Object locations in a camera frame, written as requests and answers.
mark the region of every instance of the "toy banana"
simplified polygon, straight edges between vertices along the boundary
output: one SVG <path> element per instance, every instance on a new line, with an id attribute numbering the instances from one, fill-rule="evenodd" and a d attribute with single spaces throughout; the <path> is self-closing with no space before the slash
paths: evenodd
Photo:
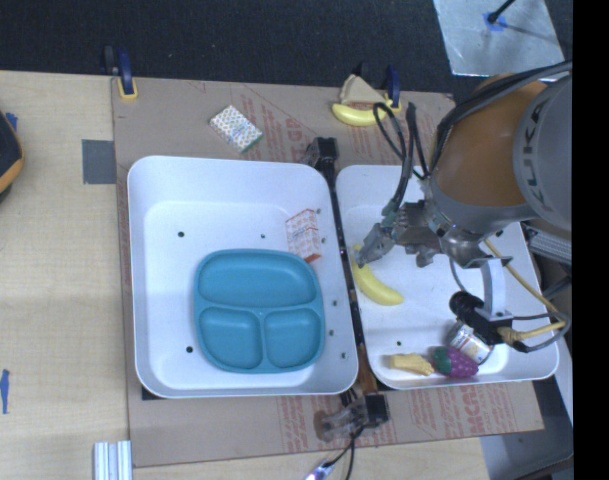
<path id="1" fill-rule="evenodd" d="M 359 245 L 354 246 L 354 249 L 359 250 Z M 375 277 L 368 264 L 360 268 L 353 256 L 351 256 L 351 271 L 357 288 L 373 302 L 382 306 L 396 306 L 404 302 L 400 292 Z"/>
<path id="2" fill-rule="evenodd" d="M 393 107 L 393 100 L 386 99 L 386 106 L 390 108 L 394 113 L 399 112 L 402 109 L 402 105 Z M 371 126 L 376 123 L 375 115 L 373 115 L 373 109 L 360 110 L 357 108 L 343 105 L 342 103 L 333 103 L 331 107 L 333 115 L 345 124 L 351 126 Z M 386 112 L 382 109 L 377 110 L 377 115 L 380 120 L 386 117 Z"/>

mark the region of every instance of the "cable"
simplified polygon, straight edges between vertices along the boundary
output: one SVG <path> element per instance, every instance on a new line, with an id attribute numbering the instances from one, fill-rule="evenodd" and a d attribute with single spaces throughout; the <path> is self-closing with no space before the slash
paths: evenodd
<path id="1" fill-rule="evenodd" d="M 466 287 L 462 284 L 460 277 L 457 275 L 457 272 L 455 270 L 455 260 L 453 258 L 448 259 L 448 265 L 449 265 L 449 267 L 451 267 L 451 274 L 453 274 L 453 279 L 455 279 L 455 282 L 457 283 L 457 286 L 459 286 L 460 290 L 462 290 L 463 292 L 466 292 L 466 293 L 470 293 L 466 289 Z"/>
<path id="2" fill-rule="evenodd" d="M 388 132 L 384 128 L 384 125 L 382 124 L 382 121 L 379 117 L 378 110 L 382 110 L 388 115 L 391 123 L 393 124 L 393 128 L 395 128 L 398 139 L 400 141 L 400 149 L 398 149 L 395 146 L 395 144 L 391 140 L 391 137 L 389 136 Z M 393 197 L 391 198 L 390 202 L 388 203 L 388 205 L 385 208 L 385 211 L 383 212 L 386 215 L 388 215 L 390 213 L 395 213 L 399 210 L 399 208 L 402 204 L 402 200 L 404 198 L 404 194 L 406 193 L 406 188 L 408 187 L 409 179 L 412 174 L 415 174 L 419 179 L 425 179 L 425 177 L 428 175 L 428 166 L 426 165 L 426 160 L 424 158 L 424 153 L 422 151 L 421 143 L 420 143 L 420 139 L 419 139 L 419 133 L 417 130 L 415 111 L 416 111 L 415 105 L 413 105 L 412 103 L 409 102 L 409 105 L 407 108 L 407 122 L 409 125 L 410 137 L 409 137 L 409 143 L 408 143 L 408 148 L 407 148 L 406 142 L 404 140 L 404 133 L 402 132 L 402 127 L 400 126 L 400 123 L 397 120 L 397 118 L 395 117 L 395 114 L 393 113 L 393 111 L 387 105 L 384 105 L 383 103 L 378 102 L 378 103 L 373 104 L 373 115 L 375 116 L 375 121 L 377 122 L 377 126 L 379 127 L 380 131 L 382 132 L 382 135 L 384 136 L 384 139 L 386 140 L 386 142 L 388 142 L 388 144 L 391 146 L 391 148 L 393 149 L 395 154 L 400 158 L 400 160 L 402 160 L 402 172 L 400 174 L 399 183 L 397 185 L 395 193 L 393 194 Z M 420 165 L 422 167 L 422 170 L 424 171 L 424 174 L 421 174 L 421 173 L 417 172 L 415 169 L 413 169 L 414 146 L 417 146 L 417 148 L 418 148 L 418 156 L 420 159 Z"/>
<path id="3" fill-rule="evenodd" d="M 497 256 L 502 257 L 500 251 L 490 242 L 490 240 L 484 240 L 486 246 L 491 250 L 491 252 Z M 535 318 L 555 318 L 558 320 L 557 322 L 551 323 L 549 325 L 545 325 L 542 327 L 538 327 L 531 331 L 516 331 L 511 329 L 510 327 L 499 327 L 497 329 L 498 334 L 502 336 L 504 342 L 512 346 L 513 348 L 519 350 L 520 352 L 534 352 L 536 350 L 541 350 L 544 347 L 558 341 L 562 336 L 564 336 L 571 327 L 571 317 L 565 313 L 559 311 L 555 305 L 540 295 L 535 288 L 533 288 L 520 274 L 513 268 L 512 265 L 506 265 L 506 268 L 511 273 L 511 275 L 537 300 L 539 300 L 542 304 L 544 304 L 549 311 L 542 315 L 536 315 L 533 317 L 515 317 L 516 320 L 531 320 Z M 527 338 L 532 338 L 534 336 L 538 336 L 540 334 L 544 334 L 545 332 L 555 331 L 558 332 L 550 339 L 543 341 L 542 343 L 535 346 L 528 346 L 523 343 L 523 340 Z"/>
<path id="4" fill-rule="evenodd" d="M 564 71 L 570 71 L 572 67 L 572 61 L 564 61 L 551 66 L 531 69 L 523 73 L 517 73 L 497 79 L 473 93 L 467 100 L 457 105 L 446 114 L 438 124 L 435 135 L 435 150 L 431 161 L 431 170 L 435 169 L 451 128 L 458 121 L 531 82 Z"/>
<path id="5" fill-rule="evenodd" d="M 335 457 L 333 460 L 330 460 L 326 463 L 324 463 L 325 467 L 329 467 L 332 466 L 333 464 L 336 464 L 342 457 L 344 457 L 344 455 L 346 455 L 346 453 L 348 451 L 351 452 L 351 462 L 349 463 L 349 471 L 348 471 L 348 475 L 351 474 L 351 469 L 352 469 L 352 464 L 353 464 L 353 455 L 355 454 L 355 441 L 357 440 L 358 437 L 360 437 L 360 435 L 362 434 L 362 432 L 364 432 L 364 426 L 361 426 L 359 429 L 357 429 L 355 431 L 355 433 L 351 434 L 351 442 L 348 444 L 348 446 L 346 448 L 344 448 L 344 450 L 342 450 L 342 452 Z"/>
<path id="6" fill-rule="evenodd" d="M 342 401 L 342 405 L 344 407 L 349 406 L 352 402 L 357 400 L 357 394 L 355 393 L 355 389 L 351 387 L 343 393 L 340 393 L 340 400 Z"/>

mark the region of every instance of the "blue divided plate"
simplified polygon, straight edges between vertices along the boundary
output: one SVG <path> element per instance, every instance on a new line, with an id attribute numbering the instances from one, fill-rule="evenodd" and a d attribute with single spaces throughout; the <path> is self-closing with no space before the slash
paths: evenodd
<path id="1" fill-rule="evenodd" d="M 200 348 L 214 365 L 280 373 L 314 363 L 324 348 L 324 308 L 311 266 L 265 249 L 207 255 L 194 283 Z"/>

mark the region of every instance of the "toy sink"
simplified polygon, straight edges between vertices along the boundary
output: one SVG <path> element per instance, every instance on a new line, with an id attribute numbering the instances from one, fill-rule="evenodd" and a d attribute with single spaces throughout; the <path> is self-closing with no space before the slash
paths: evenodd
<path id="1" fill-rule="evenodd" d="M 135 367 L 164 398 L 336 394 L 357 351 L 326 181 L 302 164 L 150 156 L 128 174 Z M 289 252 L 312 210 L 319 255 Z"/>

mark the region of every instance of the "blue tape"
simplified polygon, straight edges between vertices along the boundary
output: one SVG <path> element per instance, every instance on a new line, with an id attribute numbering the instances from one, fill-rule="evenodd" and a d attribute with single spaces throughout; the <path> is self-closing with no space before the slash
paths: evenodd
<path id="1" fill-rule="evenodd" d="M 9 372 L 7 369 L 2 370 L 2 378 L 0 379 L 0 394 L 2 395 L 2 414 L 8 414 L 8 389 L 10 382 L 8 380 Z"/>
<path id="2" fill-rule="evenodd" d="M 497 17 L 497 20 L 495 21 L 495 23 L 491 23 L 488 21 L 488 17 L 490 15 L 491 15 L 490 12 L 485 12 L 484 14 L 482 14 L 482 16 L 484 17 L 484 23 L 486 23 L 487 28 L 491 32 L 502 32 L 505 28 L 508 27 L 508 24 L 506 23 L 506 18 L 504 18 L 504 16 L 502 16 L 500 14 Z"/>
<path id="3" fill-rule="evenodd" d="M 13 130 L 17 131 L 17 116 L 15 114 L 11 114 L 10 112 L 6 113 L 6 119 L 11 123 Z"/>

